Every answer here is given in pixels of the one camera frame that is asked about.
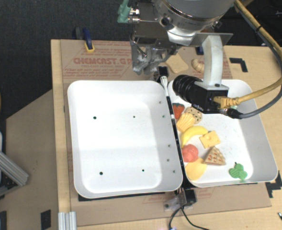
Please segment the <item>toy pizza slice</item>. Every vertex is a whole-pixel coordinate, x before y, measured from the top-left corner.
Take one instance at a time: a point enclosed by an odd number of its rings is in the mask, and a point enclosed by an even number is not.
[[[204,163],[206,164],[212,164],[212,165],[225,165],[225,158],[220,152],[220,150],[216,147],[212,147],[208,156],[204,160]]]

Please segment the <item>metal mount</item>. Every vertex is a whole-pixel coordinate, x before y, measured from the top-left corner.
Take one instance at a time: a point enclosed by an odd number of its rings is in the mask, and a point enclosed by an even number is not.
[[[26,185],[29,175],[1,151],[0,170],[15,183],[12,187],[0,187],[0,196]]]
[[[58,230],[77,230],[77,216],[75,211],[58,213]]]
[[[187,204],[184,191],[177,194],[174,198],[163,203],[164,211],[175,211]]]

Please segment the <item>black connector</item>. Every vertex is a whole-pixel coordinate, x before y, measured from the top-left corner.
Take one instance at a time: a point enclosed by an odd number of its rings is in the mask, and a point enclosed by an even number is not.
[[[240,113],[237,109],[228,108],[228,109],[226,109],[226,110],[224,111],[224,114],[225,114],[226,116],[229,116],[229,117],[233,118],[233,119],[242,119],[242,118],[240,117],[240,115],[241,115],[242,113]]]
[[[168,67],[158,67],[158,71],[154,73],[154,79],[156,82],[161,83],[160,78],[162,76],[168,77],[169,76],[169,70]]]
[[[187,200],[186,206],[191,206],[197,202],[195,191],[191,188],[184,188],[185,198]]]

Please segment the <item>white tray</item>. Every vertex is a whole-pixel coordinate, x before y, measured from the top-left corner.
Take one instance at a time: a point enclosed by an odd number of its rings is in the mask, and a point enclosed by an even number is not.
[[[181,103],[185,107],[190,103],[176,96],[171,81],[168,85],[172,103]],[[238,97],[251,93],[251,88],[241,80],[222,80],[229,87],[228,96]],[[238,106],[238,111],[248,113],[257,109],[255,101],[249,100]],[[207,130],[215,130],[221,143],[216,145],[226,159],[226,165],[208,165],[203,176],[197,181],[190,181],[196,187],[210,187],[230,184],[245,184],[273,181],[278,174],[277,165],[271,151],[261,118],[259,115],[246,119],[232,119],[221,114],[203,114],[203,119],[196,124]],[[205,159],[208,149],[205,149],[199,139],[192,137],[187,144],[198,148],[199,157]],[[235,163],[244,166],[248,173],[244,181],[232,178],[229,170]]]
[[[177,190],[183,176],[163,87],[79,80],[68,88],[74,185],[85,198]]]

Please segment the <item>metal bracket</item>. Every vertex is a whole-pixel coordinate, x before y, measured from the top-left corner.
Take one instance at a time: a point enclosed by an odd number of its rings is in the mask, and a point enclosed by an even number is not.
[[[163,203],[164,211],[175,211],[187,204],[185,192],[182,191],[174,198]]]
[[[232,33],[196,33],[193,37],[189,46],[199,47],[203,45],[203,42],[208,36],[220,36],[222,46],[226,45],[230,38],[233,36]]]
[[[29,175],[1,151],[0,170],[16,183],[16,186],[11,187],[10,189],[5,186],[0,187],[0,196],[16,189],[17,187],[26,185]]]
[[[77,215],[75,211],[58,213],[58,230],[77,230]]]

